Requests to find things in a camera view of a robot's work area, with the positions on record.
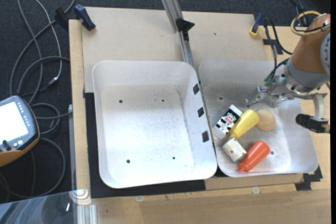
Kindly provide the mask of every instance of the orange-red object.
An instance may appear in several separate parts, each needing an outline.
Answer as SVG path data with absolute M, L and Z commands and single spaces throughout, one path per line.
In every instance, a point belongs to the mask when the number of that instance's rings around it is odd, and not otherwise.
M 263 141 L 257 141 L 239 162 L 239 173 L 248 172 L 260 163 L 270 153 L 269 146 Z

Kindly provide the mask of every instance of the yellow cable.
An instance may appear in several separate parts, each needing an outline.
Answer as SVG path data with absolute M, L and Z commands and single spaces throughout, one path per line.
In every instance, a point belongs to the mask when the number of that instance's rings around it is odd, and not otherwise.
M 319 33 L 319 32 L 322 32 L 322 31 L 325 31 L 327 29 L 330 28 L 330 24 L 327 24 L 325 26 L 321 26 L 319 29 L 316 29 L 315 31 L 311 31 L 311 32 L 300 32 L 300 31 L 296 31 L 295 30 L 295 23 L 298 19 L 302 18 L 303 16 L 306 16 L 306 15 L 317 15 L 317 16 L 320 16 L 321 14 L 319 12 L 316 12 L 314 10 L 309 10 L 307 12 L 303 12 L 301 14 L 299 14 L 297 17 L 294 18 L 294 20 L 292 21 L 292 23 L 290 24 L 290 29 L 292 30 L 292 32 L 298 36 L 311 36 L 311 35 L 314 35 L 316 33 Z

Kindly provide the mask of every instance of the robotic hand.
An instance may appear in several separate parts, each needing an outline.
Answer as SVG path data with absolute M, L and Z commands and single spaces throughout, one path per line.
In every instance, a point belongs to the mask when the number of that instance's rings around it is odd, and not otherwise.
M 306 30 L 297 30 L 295 23 L 308 14 L 317 17 Z M 323 98 L 326 94 L 311 93 L 330 82 L 330 14 L 306 12 L 298 15 L 291 24 L 291 30 L 301 36 L 290 58 L 279 63 L 264 80 L 264 86 L 258 86 L 250 99 L 246 99 L 249 107 L 272 96 L 272 106 L 276 107 L 286 99 L 312 99 L 315 105 L 315 116 L 299 114 L 296 122 L 317 133 L 330 133 L 328 120 L 323 118 Z M 285 65 L 281 75 L 275 75 L 278 67 Z

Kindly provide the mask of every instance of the white cable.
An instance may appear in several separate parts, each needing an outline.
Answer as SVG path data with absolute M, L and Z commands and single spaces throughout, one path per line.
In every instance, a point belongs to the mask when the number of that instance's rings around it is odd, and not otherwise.
M 44 6 L 42 5 L 42 3 L 41 3 L 39 0 L 35 0 L 35 1 L 36 1 L 36 2 L 40 5 L 40 7 L 44 10 L 44 12 L 45 12 L 45 14 L 46 14 L 46 16 L 47 16 L 47 18 L 48 18 L 48 21 L 49 21 L 49 23 L 51 24 L 51 20 L 50 20 L 50 17 L 49 17 L 49 14 L 48 14 L 47 10 L 44 8 Z M 53 25 L 51 26 L 51 28 L 52 28 L 52 30 L 53 30 L 52 32 L 54 33 L 54 36 L 55 36 L 55 39 L 56 39 L 57 48 L 58 48 L 58 54 L 59 54 L 59 56 L 61 57 L 61 56 L 62 56 L 62 55 L 61 55 L 61 47 L 60 47 L 60 44 L 59 44 L 59 41 L 58 41 L 57 34 L 56 34 L 56 32 L 55 32 L 55 29 L 54 29 L 54 26 L 53 26 Z M 60 61 L 59 71 L 58 71 L 57 76 L 54 77 L 54 81 L 56 81 L 56 80 L 59 79 L 59 76 L 60 76 L 60 74 L 61 74 L 61 70 L 62 70 L 62 61 Z

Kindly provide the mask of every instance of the black bracket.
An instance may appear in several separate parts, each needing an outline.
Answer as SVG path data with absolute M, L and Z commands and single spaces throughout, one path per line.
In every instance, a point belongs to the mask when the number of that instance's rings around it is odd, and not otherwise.
M 264 45 L 274 46 L 277 50 L 277 54 L 284 54 L 282 52 L 282 48 L 280 47 L 279 43 L 275 39 L 263 39 L 262 41 Z
M 183 34 L 183 38 L 186 41 L 189 41 L 189 35 L 188 35 L 188 31 L 194 26 L 194 23 L 188 22 L 184 19 L 181 18 L 177 18 L 176 19 L 176 26 L 177 29 L 179 30 L 179 32 L 182 31 Z
M 317 167 L 314 174 L 303 174 L 303 182 L 296 183 L 296 190 L 311 190 L 311 182 L 320 182 L 322 176 L 322 172 L 320 166 Z

